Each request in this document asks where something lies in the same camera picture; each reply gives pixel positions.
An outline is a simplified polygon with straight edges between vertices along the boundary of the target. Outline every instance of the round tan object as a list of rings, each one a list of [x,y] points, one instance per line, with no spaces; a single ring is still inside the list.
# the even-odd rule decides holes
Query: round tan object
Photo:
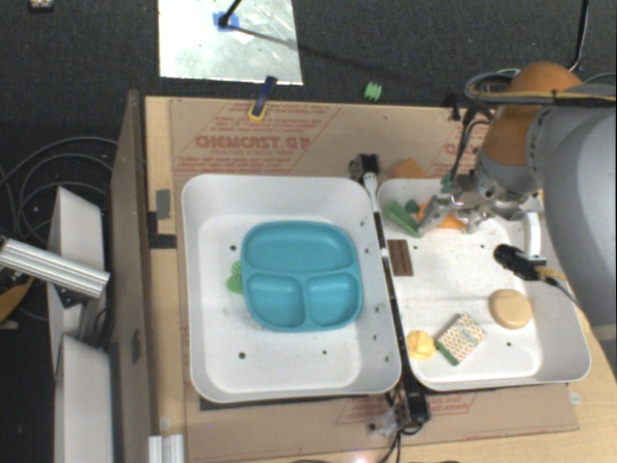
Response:
[[[499,289],[489,300],[491,315],[499,326],[521,329],[531,320],[531,303],[515,289]]]
[[[414,360],[430,359],[437,352],[435,342],[425,331],[412,331],[406,340],[407,351]]]

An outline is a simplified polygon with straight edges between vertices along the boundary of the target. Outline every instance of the dark floor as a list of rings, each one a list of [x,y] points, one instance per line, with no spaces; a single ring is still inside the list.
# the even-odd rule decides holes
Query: dark floor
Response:
[[[277,99],[360,102],[369,80],[382,101],[438,105],[476,73],[539,60],[569,65],[581,0],[293,0],[305,85]],[[615,70],[617,0],[591,0],[582,78]],[[27,0],[0,0],[0,166],[73,136],[115,139],[127,90],[143,95],[255,97],[257,86],[158,76],[157,0],[56,0],[50,14]],[[41,154],[9,183],[17,198],[29,170],[46,155],[91,154],[113,147],[80,142]],[[51,181],[105,187],[91,162],[62,158],[37,170],[24,195]],[[89,189],[76,190],[104,205]],[[24,209],[33,226],[49,218],[51,190]],[[13,225],[0,187],[0,226]],[[40,232],[45,235],[46,228]],[[42,289],[23,302],[46,314]],[[53,379],[46,324],[17,312],[17,331],[0,331],[0,459],[52,460]]]

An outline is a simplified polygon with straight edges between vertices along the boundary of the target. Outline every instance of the white tray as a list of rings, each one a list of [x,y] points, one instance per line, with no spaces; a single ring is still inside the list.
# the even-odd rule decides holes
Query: white tray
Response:
[[[400,204],[413,199],[429,201],[440,190],[438,180],[387,181],[379,190],[383,210],[389,200]],[[541,209],[535,200],[535,208]],[[468,390],[574,381],[590,367],[587,344],[573,303],[557,288],[540,282],[524,282],[503,269],[493,258],[501,243],[523,248],[523,225],[494,218],[473,234],[436,229],[412,238],[384,218],[387,239],[406,239],[413,277],[394,278],[403,329],[426,331],[435,338],[457,313],[469,315],[487,333],[460,365],[454,367],[439,352],[429,360],[410,359],[417,379],[437,391]],[[556,260],[542,223],[542,253],[548,264]],[[524,293],[533,318],[520,330],[497,325],[488,298],[499,288]]]
[[[216,402],[384,393],[401,372],[370,200],[346,178],[203,175],[182,192],[193,384]],[[364,290],[350,325],[282,333],[259,325],[226,280],[245,234],[268,221],[338,226]]]

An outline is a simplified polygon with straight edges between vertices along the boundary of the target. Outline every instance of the blue divided plate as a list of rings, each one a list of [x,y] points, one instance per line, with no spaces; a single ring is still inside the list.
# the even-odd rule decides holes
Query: blue divided plate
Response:
[[[242,287],[260,324],[276,331],[343,327],[362,308],[356,248],[333,225],[264,223],[242,243]]]

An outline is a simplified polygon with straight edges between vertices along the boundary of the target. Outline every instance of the patterned sponge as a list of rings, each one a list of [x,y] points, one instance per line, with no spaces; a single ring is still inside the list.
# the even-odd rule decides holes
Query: patterned sponge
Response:
[[[435,346],[453,366],[458,366],[486,338],[467,313],[458,315],[454,323],[437,338]]]

